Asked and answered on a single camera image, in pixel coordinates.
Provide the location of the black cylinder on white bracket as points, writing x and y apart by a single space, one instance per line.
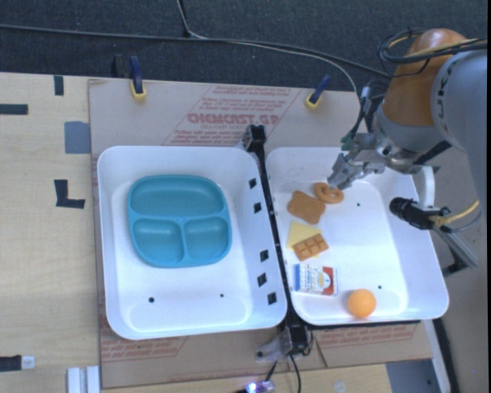
417 214

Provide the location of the white carton with print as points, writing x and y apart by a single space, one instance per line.
315 280

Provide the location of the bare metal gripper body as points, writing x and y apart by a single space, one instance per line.
370 154

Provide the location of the thin black rod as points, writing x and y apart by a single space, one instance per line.
272 215

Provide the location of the yellow toy cheese slice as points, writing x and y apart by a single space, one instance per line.
299 232

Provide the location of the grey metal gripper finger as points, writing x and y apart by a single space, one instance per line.
336 173
351 177

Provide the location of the orange toy pretzel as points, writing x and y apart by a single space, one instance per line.
332 197

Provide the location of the orange ball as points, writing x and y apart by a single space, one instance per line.
361 303

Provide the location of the brown cardboard board red print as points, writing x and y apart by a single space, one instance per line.
180 109

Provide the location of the brown toy bread slice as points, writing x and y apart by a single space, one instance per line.
306 208

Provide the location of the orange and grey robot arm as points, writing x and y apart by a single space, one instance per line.
417 92

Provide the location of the orange toy waffle biscuit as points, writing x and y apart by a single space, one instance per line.
310 248

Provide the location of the blue divided plate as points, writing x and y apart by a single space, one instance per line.
180 219

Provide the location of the white plastic tray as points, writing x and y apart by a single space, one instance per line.
372 244
188 301

